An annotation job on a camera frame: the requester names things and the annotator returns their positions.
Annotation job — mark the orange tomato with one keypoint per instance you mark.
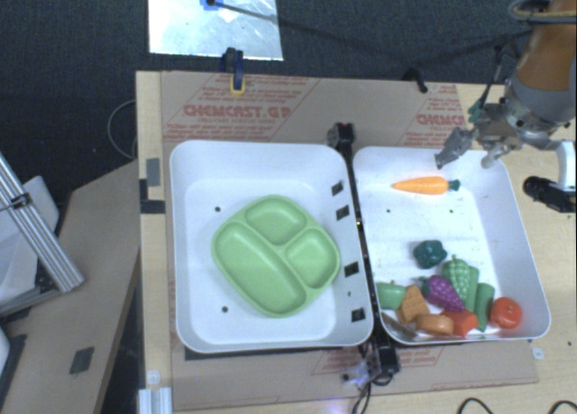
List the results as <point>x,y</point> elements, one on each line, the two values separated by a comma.
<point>506,313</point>

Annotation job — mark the brown cardboard board red print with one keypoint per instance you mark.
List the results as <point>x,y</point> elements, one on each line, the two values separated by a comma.
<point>288,105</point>

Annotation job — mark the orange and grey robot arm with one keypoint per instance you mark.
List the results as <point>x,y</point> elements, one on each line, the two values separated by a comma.
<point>545,60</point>

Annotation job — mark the black cylinder on white bracket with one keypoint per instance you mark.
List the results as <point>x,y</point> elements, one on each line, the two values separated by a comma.
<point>552,191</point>

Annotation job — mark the thin black rod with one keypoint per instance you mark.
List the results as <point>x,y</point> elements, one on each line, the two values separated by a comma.
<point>360,223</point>

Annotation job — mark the green divided plate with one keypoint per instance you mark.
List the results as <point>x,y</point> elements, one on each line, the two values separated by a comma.
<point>270,263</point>

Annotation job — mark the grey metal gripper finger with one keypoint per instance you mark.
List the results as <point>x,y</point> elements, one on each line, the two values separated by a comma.
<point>453,146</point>
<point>493,156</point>

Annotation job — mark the orange waffle biscuit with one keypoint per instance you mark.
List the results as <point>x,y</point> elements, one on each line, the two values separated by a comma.
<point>412,306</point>

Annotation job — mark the orange carrot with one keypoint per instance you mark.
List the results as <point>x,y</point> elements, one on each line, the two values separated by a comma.
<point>421,185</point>

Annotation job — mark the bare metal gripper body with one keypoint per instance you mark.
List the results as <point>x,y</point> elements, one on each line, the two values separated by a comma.
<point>500,126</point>

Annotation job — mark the green cucumber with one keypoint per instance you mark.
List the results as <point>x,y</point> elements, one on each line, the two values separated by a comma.
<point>484,304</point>

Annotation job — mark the white plastic tray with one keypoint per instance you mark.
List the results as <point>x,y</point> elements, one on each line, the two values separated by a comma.
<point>203,268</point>
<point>405,232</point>

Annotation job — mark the light green grapes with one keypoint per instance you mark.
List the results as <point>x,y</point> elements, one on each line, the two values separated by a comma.
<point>459,279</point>

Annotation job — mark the red orange block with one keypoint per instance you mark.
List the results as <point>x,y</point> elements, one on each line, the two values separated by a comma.
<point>464,323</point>

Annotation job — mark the dark green bell pepper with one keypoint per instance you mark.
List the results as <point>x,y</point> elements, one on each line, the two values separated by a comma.
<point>429,253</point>

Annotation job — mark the light green bell pepper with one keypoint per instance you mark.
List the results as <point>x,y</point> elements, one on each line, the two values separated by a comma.
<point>390,296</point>

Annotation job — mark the purple grapes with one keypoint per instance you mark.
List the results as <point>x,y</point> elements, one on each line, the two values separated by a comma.
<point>442,294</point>

